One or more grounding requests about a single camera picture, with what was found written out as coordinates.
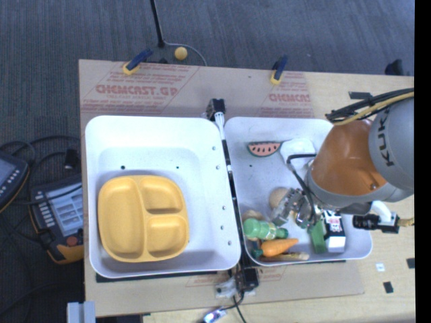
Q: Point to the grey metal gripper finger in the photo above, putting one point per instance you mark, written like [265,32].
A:
[304,221]
[281,218]

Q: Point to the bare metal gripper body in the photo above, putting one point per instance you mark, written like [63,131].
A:
[295,198]

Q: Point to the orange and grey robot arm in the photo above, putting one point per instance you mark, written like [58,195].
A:
[350,160]

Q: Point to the tan bread roll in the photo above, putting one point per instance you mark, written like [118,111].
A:
[278,196]

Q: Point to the green carton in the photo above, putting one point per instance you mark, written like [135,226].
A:
[318,239]

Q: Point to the green plastic bottle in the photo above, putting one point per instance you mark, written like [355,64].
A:
[259,229]

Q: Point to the tan round biscuit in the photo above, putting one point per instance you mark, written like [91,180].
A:
[252,214]

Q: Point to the orange carrot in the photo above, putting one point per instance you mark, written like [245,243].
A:
[277,246]

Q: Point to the black and white carton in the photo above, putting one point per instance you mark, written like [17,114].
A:
[335,231]

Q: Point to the tan bread stick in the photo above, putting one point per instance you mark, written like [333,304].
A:
[293,256]

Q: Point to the white plastic tray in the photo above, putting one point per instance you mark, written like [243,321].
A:
[202,194]
[262,177]

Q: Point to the white rounded object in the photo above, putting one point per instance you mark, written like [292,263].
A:
[298,146]

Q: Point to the red watermelon slice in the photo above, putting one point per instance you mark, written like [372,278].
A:
[264,148]

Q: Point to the thin black and white rod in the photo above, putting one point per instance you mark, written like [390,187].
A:
[226,153]

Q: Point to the yellow divided plate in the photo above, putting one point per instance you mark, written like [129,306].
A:
[134,217]

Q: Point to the brown cardboard board red print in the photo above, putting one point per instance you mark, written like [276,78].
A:
[141,89]

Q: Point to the black cylinder on white bracket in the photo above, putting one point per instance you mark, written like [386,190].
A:
[370,221]

